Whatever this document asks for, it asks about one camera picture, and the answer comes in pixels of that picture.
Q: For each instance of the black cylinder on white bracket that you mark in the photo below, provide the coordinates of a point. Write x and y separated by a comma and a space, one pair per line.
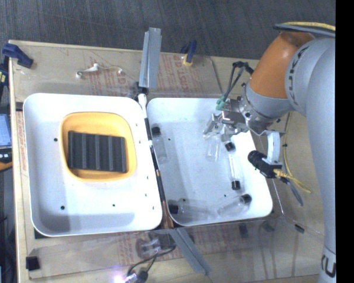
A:
264, 164

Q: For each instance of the small black block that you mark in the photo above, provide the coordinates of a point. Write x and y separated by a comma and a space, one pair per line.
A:
32, 263

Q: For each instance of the brown cardboard board red print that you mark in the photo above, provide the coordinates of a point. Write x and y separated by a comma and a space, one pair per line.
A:
62, 66

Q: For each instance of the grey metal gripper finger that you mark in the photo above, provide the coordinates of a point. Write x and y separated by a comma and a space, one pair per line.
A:
230, 132
213, 124

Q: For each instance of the black ribbed block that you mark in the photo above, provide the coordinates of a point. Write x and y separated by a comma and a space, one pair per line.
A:
97, 152

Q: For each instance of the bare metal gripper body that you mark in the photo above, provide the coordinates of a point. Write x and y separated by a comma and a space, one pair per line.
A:
236, 116

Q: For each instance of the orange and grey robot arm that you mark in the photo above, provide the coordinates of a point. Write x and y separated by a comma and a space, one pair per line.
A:
315, 87

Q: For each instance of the white plastic tray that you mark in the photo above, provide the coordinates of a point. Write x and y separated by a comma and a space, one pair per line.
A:
191, 158
85, 205

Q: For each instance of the thin black and white rod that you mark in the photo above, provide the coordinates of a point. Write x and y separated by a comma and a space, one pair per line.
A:
153, 155

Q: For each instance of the white curved plastic piece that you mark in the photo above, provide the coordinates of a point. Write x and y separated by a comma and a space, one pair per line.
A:
91, 69

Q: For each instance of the yellow bowl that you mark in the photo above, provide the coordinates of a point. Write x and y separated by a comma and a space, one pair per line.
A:
94, 121

